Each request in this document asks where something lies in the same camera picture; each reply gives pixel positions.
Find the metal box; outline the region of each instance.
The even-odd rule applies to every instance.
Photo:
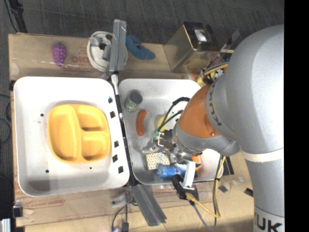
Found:
[[[172,72],[187,74],[199,74],[220,51],[210,25],[200,22],[184,22],[163,49]]]

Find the white plastic tray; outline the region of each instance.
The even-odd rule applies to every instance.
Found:
[[[128,112],[122,107],[133,173],[142,184],[162,185],[171,183],[170,180],[160,179],[156,176],[156,170],[149,171],[146,169],[146,162],[141,150],[151,140],[152,134],[157,128],[159,118],[166,114],[172,102],[180,97],[191,98],[199,89],[200,86],[192,80],[126,79],[120,83],[119,93],[122,105],[125,104],[125,100],[132,90],[137,90],[143,96],[143,101],[137,111]],[[171,113],[176,113],[180,109],[185,108],[186,105],[186,102],[180,102],[171,110]],[[136,132],[136,118],[138,112],[142,109],[147,111],[143,123],[145,133],[143,136],[138,136]],[[173,129],[175,120],[178,117],[175,117],[167,124],[167,130]],[[204,150],[200,156],[202,165],[197,171],[197,177],[194,179],[194,182],[213,180],[216,175],[219,159],[220,154],[218,152],[211,149]]]
[[[46,196],[113,189],[127,183],[129,169],[125,146],[114,90],[107,81],[23,77],[15,83],[14,103],[18,181],[26,194]],[[112,141],[106,158],[92,163],[72,164],[60,162],[52,155],[47,135],[48,114],[53,107],[68,103],[92,105],[105,113]]]

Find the purple grape toy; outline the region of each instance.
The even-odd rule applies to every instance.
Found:
[[[53,56],[57,66],[61,67],[64,64],[64,60],[67,56],[67,48],[60,42],[58,44],[55,44],[53,46]]]

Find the yellow plate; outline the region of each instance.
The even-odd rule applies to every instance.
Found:
[[[48,116],[47,132],[53,155],[65,163],[100,160],[111,149],[106,116],[94,106],[65,104],[54,107]]]

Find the dark gray floor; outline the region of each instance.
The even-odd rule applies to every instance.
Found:
[[[112,31],[114,19],[127,22],[127,32],[142,42],[165,43],[183,21],[210,24],[219,46],[240,30],[243,38],[284,23],[284,0],[19,0],[28,33],[89,37]],[[5,3],[0,0],[0,140],[8,133],[8,33],[14,33]],[[11,215],[11,139],[0,144],[0,219]]]

